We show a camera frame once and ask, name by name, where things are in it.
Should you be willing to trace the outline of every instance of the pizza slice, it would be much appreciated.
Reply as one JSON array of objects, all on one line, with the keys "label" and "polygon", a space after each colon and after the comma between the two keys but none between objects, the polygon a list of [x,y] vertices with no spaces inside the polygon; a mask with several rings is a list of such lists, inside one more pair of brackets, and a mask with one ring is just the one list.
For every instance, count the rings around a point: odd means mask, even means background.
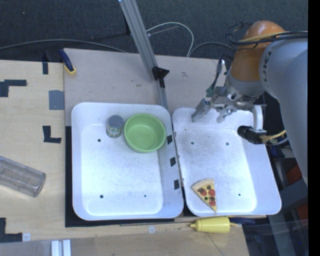
[{"label": "pizza slice", "polygon": [[215,182],[207,178],[193,184],[191,189],[215,212],[217,211]]}]

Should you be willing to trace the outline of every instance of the yellow rolling pin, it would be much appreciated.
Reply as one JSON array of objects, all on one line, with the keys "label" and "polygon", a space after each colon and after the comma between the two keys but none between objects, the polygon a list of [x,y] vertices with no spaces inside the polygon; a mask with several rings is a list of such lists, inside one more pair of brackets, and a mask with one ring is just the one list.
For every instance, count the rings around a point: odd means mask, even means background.
[{"label": "yellow rolling pin", "polygon": [[230,226],[237,226],[237,224],[230,223],[226,216],[197,219],[190,225],[198,232],[207,233],[229,233]]}]

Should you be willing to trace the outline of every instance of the wooden table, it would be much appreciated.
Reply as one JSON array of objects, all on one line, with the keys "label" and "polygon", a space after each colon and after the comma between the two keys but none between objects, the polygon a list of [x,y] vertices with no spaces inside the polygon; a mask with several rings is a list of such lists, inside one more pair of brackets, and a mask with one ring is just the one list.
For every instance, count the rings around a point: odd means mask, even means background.
[{"label": "wooden table", "polygon": [[[119,81],[107,74],[108,82],[100,81],[109,87],[109,92],[113,90],[112,98],[105,89],[105,94],[101,93],[101,85],[94,80],[96,73],[81,73],[86,66],[81,64],[83,58],[94,58],[91,51],[66,49],[66,52],[77,68],[78,74],[74,76],[64,71],[62,63],[48,63],[48,74],[44,74],[41,62],[0,61],[0,82],[27,81],[27,86],[10,86],[8,97],[0,97],[0,156],[46,173],[38,197],[0,186],[0,218],[6,218],[6,234],[29,233],[32,241],[72,239],[72,250],[84,253],[84,248],[90,249],[90,255],[106,255],[106,241],[110,255],[116,252],[116,255],[159,255],[163,250],[168,255],[249,255],[241,226],[231,227],[228,234],[201,233],[190,227],[197,218],[183,215],[174,222],[152,224],[155,233],[148,232],[150,224],[65,227],[65,126],[70,125],[72,107],[83,101],[158,103],[156,88],[148,88],[154,82],[144,77],[147,73],[138,54],[93,51],[94,55],[108,57],[105,63],[108,67],[114,66],[112,60],[131,64],[129,70],[123,65]],[[161,68],[170,70],[165,85],[171,113],[178,107],[194,108],[199,103],[213,81],[217,64],[217,60],[172,56],[157,56],[157,61]],[[131,90],[136,96],[124,93],[126,85],[121,72],[133,83]],[[78,84],[78,93],[73,94],[77,76],[87,77],[93,83],[91,87]],[[143,88],[147,94],[141,94]],[[49,91],[55,90],[65,93],[65,111],[50,109]],[[50,126],[51,137],[61,138],[61,142],[44,142],[43,126]]]}]

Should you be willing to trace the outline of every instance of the green plate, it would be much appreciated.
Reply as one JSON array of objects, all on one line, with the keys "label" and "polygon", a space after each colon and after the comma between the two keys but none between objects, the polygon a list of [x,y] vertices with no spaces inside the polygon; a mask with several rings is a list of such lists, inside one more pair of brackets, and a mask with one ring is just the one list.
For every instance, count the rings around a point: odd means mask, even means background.
[{"label": "green plate", "polygon": [[158,150],[166,140],[166,129],[155,116],[138,113],[124,124],[124,137],[131,149],[139,153]]}]

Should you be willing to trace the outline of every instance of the metal tray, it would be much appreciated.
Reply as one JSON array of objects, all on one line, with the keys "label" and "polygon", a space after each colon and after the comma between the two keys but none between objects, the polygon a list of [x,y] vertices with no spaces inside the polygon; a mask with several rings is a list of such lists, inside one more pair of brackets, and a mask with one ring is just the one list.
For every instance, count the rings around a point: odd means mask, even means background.
[{"label": "metal tray", "polygon": [[[157,151],[138,153],[124,133],[111,138],[108,118],[137,113],[159,118],[167,140]],[[72,204],[84,220],[170,219],[183,210],[180,173],[170,113],[160,105],[77,104],[71,113]]]},{"label": "metal tray", "polygon": [[[217,123],[212,109],[192,122],[194,108],[178,108],[172,124],[186,204],[199,217],[273,215],[281,198],[266,146],[241,138],[241,125],[253,126],[253,114],[238,110]],[[217,212],[201,201],[191,186],[214,179]]]}]

